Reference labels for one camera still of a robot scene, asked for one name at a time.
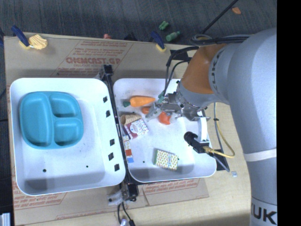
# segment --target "orange toy vegetable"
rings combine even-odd
[[[132,97],[130,99],[130,103],[131,103],[132,107],[139,107],[139,106],[142,106],[142,105],[146,105],[150,102],[153,102],[155,100],[156,99],[153,98],[153,97],[135,96],[135,97]]]
[[[170,124],[170,115],[166,115],[166,113],[164,111],[161,112],[161,114],[159,115],[159,121],[162,123],[162,124],[165,124],[165,125],[169,125]]]
[[[150,112],[150,107],[149,106],[143,107],[141,109],[141,111],[142,111],[143,114],[148,114]]]

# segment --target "metal bracket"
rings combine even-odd
[[[119,205],[123,201],[132,200],[135,201],[136,197],[139,195],[139,189],[135,183],[121,183],[121,189],[114,194],[107,196],[108,205]]]

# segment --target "blue divided plate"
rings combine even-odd
[[[67,93],[29,93],[20,103],[19,115],[22,136],[34,148],[66,148],[84,134],[79,104]]]

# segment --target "snack package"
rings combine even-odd
[[[134,139],[140,135],[145,134],[146,132],[149,132],[149,129],[142,119],[124,125],[122,128],[124,132],[130,137],[130,139]]]
[[[155,151],[154,165],[175,171],[178,168],[178,156],[157,149]]]
[[[128,136],[123,136],[122,139],[123,139],[124,148],[126,150],[127,162],[133,163],[134,159],[133,159],[131,145],[130,145],[130,141],[129,141],[130,138]]]

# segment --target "green object on floor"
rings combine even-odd
[[[176,39],[180,34],[181,34],[180,31],[172,32],[171,34],[169,34],[169,35],[166,36],[166,40],[168,42],[170,42],[170,41]]]
[[[168,25],[169,25],[168,22],[163,21],[163,22],[159,25],[159,29],[160,29],[160,30],[164,30],[164,29],[166,29],[166,27],[167,27]]]

